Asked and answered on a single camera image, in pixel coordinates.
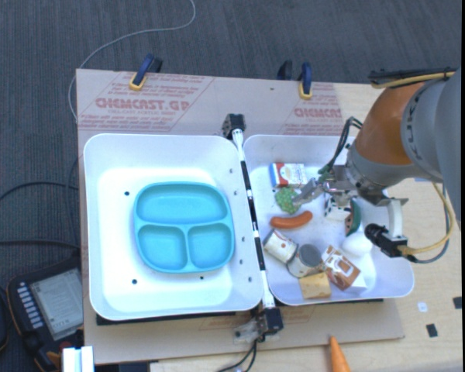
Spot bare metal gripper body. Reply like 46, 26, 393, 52
322, 164, 389, 208

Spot white carton with black spots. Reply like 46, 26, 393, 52
324, 194, 353, 222

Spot green grapes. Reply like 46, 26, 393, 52
274, 187, 301, 215

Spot red and white carton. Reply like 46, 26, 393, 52
268, 162, 308, 189

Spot green watermelon slice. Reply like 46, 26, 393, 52
344, 199, 363, 237

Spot orange sausage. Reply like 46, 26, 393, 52
270, 210, 314, 231

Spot white egg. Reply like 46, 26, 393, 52
341, 224, 374, 257

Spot thin black and white rod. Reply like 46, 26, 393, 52
231, 129, 277, 309

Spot white can with brown print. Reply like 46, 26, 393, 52
263, 229, 299, 264

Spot grey can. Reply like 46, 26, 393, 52
287, 243, 324, 279

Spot brown and white carton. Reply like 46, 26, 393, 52
321, 244, 367, 291

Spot yellow cheese wedge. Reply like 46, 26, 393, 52
298, 271, 332, 300

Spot white plastic tray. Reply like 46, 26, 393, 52
241, 133, 416, 307
82, 133, 266, 322

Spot brown cardboard board red print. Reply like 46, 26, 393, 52
75, 67, 406, 366

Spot blue divided plate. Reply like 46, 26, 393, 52
133, 181, 235, 274

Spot orange carrot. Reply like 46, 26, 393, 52
328, 336, 352, 372

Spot black cylinder on white bracket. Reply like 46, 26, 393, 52
363, 198, 410, 259

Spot black block with thin wires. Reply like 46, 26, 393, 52
222, 112, 246, 136
260, 307, 285, 334

